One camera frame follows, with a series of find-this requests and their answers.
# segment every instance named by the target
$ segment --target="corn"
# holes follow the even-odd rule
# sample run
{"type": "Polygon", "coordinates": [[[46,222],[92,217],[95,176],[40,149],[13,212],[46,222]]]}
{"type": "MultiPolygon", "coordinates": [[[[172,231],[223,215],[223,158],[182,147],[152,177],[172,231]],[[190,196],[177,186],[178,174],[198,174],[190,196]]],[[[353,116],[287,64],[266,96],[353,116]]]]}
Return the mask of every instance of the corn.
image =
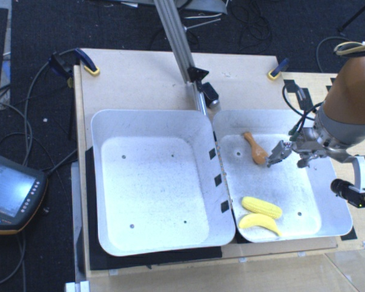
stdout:
{"type": "Polygon", "coordinates": [[[264,227],[266,229],[269,229],[270,231],[275,232],[278,236],[282,235],[273,218],[265,214],[260,214],[260,213],[247,214],[243,218],[241,218],[238,224],[238,227],[243,229],[250,228],[253,226],[264,227]]]}
{"type": "Polygon", "coordinates": [[[271,218],[279,218],[282,209],[273,203],[263,201],[254,197],[243,197],[242,206],[251,212],[265,214],[271,218]]]}

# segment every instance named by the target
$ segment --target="toy banana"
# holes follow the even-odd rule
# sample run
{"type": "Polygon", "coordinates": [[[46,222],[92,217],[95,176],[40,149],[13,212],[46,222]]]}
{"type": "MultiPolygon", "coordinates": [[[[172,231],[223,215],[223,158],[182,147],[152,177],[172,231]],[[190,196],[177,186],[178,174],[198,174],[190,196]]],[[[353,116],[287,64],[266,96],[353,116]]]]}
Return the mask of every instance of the toy banana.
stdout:
{"type": "Polygon", "coordinates": [[[274,219],[265,214],[261,213],[247,214],[239,221],[238,224],[238,227],[243,229],[253,226],[261,226],[266,229],[269,229],[270,231],[275,232],[278,236],[282,235],[274,219]]]}
{"type": "Polygon", "coordinates": [[[243,197],[242,206],[251,212],[265,214],[271,218],[279,218],[282,215],[282,209],[273,203],[254,198],[243,197]]]}

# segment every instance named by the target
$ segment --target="yellow clamp pad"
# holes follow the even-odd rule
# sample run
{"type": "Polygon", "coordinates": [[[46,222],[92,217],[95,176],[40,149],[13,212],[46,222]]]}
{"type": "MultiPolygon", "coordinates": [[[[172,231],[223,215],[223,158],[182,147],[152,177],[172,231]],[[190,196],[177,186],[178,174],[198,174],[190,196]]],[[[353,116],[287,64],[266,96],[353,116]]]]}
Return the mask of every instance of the yellow clamp pad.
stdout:
{"type": "Polygon", "coordinates": [[[90,70],[90,68],[89,67],[87,67],[87,65],[84,65],[84,69],[86,70],[86,71],[88,71],[92,76],[97,76],[99,73],[100,73],[100,68],[99,67],[97,67],[96,66],[96,70],[95,71],[92,71],[92,70],[90,70]]]}
{"type": "Polygon", "coordinates": [[[274,77],[271,75],[271,73],[272,73],[272,71],[273,71],[274,69],[272,69],[271,71],[269,71],[268,72],[268,78],[270,79],[270,80],[275,80],[275,79],[277,79],[278,77],[280,77],[280,74],[281,74],[281,72],[278,72],[277,73],[277,75],[275,75],[274,77]]]}

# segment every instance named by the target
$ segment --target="screen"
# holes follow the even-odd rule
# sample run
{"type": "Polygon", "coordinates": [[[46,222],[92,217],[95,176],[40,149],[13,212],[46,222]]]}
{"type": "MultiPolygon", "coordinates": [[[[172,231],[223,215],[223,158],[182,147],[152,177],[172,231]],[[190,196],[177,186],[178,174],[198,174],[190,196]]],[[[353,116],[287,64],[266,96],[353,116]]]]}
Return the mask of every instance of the screen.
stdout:
{"type": "Polygon", "coordinates": [[[36,178],[0,165],[0,212],[15,217],[36,178]]]}

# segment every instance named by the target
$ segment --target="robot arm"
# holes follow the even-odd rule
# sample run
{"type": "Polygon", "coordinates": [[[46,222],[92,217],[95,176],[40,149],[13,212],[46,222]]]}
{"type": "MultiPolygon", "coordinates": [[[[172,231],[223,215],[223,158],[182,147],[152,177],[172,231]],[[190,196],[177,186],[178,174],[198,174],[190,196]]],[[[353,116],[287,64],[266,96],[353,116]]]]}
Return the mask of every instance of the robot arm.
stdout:
{"type": "Polygon", "coordinates": [[[289,142],[280,141],[267,157],[266,165],[284,160],[293,151],[301,157],[297,162],[299,168],[308,167],[312,159],[325,157],[352,163],[355,183],[336,179],[331,190],[350,204],[365,207],[365,156],[347,152],[365,140],[365,51],[352,53],[319,105],[313,126],[292,132],[289,142]]]}

